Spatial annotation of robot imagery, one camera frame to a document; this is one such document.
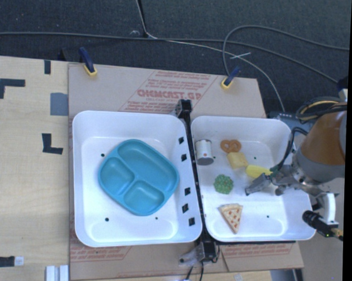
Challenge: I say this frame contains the white plastic tray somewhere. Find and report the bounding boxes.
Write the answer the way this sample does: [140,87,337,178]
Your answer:
[67,109,207,252]
[186,115,321,246]

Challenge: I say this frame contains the pale yellow block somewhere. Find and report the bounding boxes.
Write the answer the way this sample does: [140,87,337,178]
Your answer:
[226,151,249,170]

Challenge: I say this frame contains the yellow oblong toy food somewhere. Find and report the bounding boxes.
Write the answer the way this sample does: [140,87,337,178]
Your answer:
[245,164,274,180]

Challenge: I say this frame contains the thin black rod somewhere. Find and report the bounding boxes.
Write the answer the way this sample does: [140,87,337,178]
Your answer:
[178,107,214,246]

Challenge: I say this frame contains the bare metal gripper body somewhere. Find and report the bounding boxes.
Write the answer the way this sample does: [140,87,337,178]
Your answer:
[270,164,326,198]

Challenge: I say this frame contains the green round toy peas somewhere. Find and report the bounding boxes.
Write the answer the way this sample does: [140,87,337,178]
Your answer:
[213,173,235,196]

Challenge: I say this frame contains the small white can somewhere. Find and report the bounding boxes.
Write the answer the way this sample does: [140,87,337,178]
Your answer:
[194,138,216,166]

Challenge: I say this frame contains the black block with thin wires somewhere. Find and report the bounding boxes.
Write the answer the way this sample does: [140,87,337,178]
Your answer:
[176,98,194,120]
[198,240,219,264]

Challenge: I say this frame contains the black cylinder on white bracket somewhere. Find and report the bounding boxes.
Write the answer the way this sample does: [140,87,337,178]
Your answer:
[301,192,340,238]

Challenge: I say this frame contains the pizza slice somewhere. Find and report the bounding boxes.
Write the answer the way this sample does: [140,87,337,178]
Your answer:
[217,203,244,235]

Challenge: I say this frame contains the brown cardboard board, red print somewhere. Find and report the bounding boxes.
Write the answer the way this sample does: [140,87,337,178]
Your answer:
[60,62,312,281]

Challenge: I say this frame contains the blue divided plate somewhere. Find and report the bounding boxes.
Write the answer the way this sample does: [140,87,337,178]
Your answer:
[96,137,182,218]

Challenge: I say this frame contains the orange pretzel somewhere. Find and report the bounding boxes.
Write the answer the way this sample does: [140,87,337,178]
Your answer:
[219,139,243,154]

